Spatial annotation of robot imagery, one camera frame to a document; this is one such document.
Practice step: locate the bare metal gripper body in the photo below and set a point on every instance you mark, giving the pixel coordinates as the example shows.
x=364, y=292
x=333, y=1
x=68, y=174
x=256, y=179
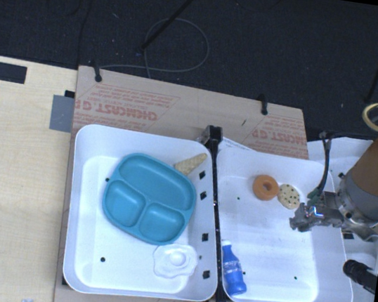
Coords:
x=333, y=214

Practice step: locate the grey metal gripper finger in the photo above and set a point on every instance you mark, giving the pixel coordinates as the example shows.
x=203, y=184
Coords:
x=300, y=224
x=309, y=211

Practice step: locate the chocolate chip biscuit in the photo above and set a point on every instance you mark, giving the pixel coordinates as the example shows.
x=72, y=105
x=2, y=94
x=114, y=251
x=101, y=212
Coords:
x=289, y=197

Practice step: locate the white plastic tray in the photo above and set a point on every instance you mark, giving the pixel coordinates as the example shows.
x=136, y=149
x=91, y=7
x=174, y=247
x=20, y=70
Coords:
x=276, y=253
x=121, y=264

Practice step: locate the orange doughnut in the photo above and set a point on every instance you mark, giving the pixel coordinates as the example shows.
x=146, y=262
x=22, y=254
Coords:
x=259, y=191

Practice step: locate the blue plastic bottle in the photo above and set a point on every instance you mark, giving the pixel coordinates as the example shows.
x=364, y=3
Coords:
x=233, y=271

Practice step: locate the thin black rod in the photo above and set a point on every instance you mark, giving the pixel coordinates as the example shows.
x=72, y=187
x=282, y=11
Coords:
x=216, y=215

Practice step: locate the beige waffle cone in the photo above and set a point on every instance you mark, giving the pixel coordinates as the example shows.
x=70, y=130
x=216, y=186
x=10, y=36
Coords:
x=190, y=164

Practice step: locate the white fried egg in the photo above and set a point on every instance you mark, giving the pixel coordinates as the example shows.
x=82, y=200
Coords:
x=175, y=260

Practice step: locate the blue divided plate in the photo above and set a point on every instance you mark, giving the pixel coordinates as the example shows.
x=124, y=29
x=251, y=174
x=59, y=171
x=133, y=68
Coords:
x=150, y=190

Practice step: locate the brown cardboard board red print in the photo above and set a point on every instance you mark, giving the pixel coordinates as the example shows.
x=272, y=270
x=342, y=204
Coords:
x=180, y=113

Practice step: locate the black cylinder on white bracket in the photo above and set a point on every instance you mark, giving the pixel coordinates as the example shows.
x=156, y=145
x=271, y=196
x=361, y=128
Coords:
x=360, y=273

